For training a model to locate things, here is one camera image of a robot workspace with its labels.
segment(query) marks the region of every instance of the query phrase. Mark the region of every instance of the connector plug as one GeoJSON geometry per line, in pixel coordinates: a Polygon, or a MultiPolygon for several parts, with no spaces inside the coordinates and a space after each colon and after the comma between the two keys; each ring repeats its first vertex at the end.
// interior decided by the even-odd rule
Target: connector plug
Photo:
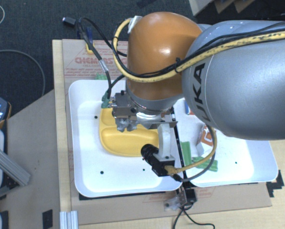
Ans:
{"type": "Polygon", "coordinates": [[[103,103],[101,104],[101,108],[106,109],[106,108],[108,108],[108,106],[109,106],[109,99],[106,98],[106,99],[104,99],[103,103]]]}
{"type": "Polygon", "coordinates": [[[71,27],[74,27],[76,24],[76,19],[70,18],[70,17],[64,17],[63,23],[66,25],[69,25],[71,27]]]}
{"type": "Polygon", "coordinates": [[[102,102],[104,102],[107,99],[107,96],[108,96],[108,92],[106,91],[102,97],[102,102]]]}

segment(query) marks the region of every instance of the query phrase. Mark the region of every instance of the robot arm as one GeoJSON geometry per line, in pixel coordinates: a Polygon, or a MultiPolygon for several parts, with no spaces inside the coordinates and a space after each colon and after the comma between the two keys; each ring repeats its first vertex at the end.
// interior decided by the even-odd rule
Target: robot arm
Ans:
{"type": "MultiPolygon", "coordinates": [[[[285,139],[284,21],[199,26],[180,15],[153,13],[130,33],[127,68],[119,63],[126,91],[122,104],[116,96],[111,106],[121,131],[138,123],[158,128],[174,103],[185,97],[201,121],[228,136],[285,139]],[[120,114],[120,106],[127,111],[120,114]]],[[[167,168],[163,156],[146,147],[142,151],[151,165],[167,168]]]]}

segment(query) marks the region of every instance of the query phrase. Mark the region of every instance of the table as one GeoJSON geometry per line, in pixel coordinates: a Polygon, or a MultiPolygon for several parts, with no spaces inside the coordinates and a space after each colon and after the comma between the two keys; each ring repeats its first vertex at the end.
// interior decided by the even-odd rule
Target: table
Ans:
{"type": "MultiPolygon", "coordinates": [[[[58,148],[58,170],[60,210],[71,211],[71,192],[68,162],[68,140],[66,130],[66,110],[63,77],[63,46],[62,40],[53,40],[53,68],[54,68],[54,91],[56,105],[56,128],[58,148]]],[[[272,141],[271,146],[281,170],[285,182],[285,140],[272,141]]],[[[274,191],[272,206],[266,208],[242,209],[207,214],[195,214],[194,220],[201,223],[213,223],[216,228],[222,229],[285,229],[285,186],[281,190],[274,191]]],[[[139,219],[120,222],[99,223],[81,225],[81,229],[105,229],[105,228],[171,228],[175,217],[161,217],[156,219],[139,219]]],[[[177,228],[198,228],[193,226],[189,219],[180,217],[177,228]]]]}

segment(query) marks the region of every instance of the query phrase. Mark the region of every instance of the cable tie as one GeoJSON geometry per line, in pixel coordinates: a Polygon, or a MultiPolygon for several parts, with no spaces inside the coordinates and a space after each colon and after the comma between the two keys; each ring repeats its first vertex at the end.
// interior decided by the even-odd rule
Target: cable tie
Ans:
{"type": "Polygon", "coordinates": [[[177,74],[179,73],[179,71],[177,71],[177,67],[178,67],[178,65],[179,65],[179,62],[180,62],[180,58],[177,57],[177,58],[176,58],[176,63],[175,63],[175,69],[174,69],[177,74]]]}
{"type": "Polygon", "coordinates": [[[134,26],[137,24],[139,20],[142,19],[142,16],[134,16],[128,24],[128,31],[127,33],[130,34],[134,26]]]}

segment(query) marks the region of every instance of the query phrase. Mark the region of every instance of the metal bracket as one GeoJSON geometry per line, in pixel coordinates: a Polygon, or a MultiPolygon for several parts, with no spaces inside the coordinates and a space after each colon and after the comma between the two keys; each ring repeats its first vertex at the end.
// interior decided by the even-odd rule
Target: metal bracket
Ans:
{"type": "Polygon", "coordinates": [[[165,211],[177,210],[187,203],[185,190],[181,190],[175,197],[164,201],[165,211]]]}
{"type": "Polygon", "coordinates": [[[60,212],[60,229],[79,229],[79,219],[76,210],[60,212]]]}
{"type": "MultiPolygon", "coordinates": [[[[0,169],[11,177],[20,186],[25,186],[30,180],[30,174],[20,167],[15,161],[10,159],[10,157],[0,150],[0,169]]],[[[8,193],[10,188],[2,187],[0,188],[0,197],[8,193]]]]}

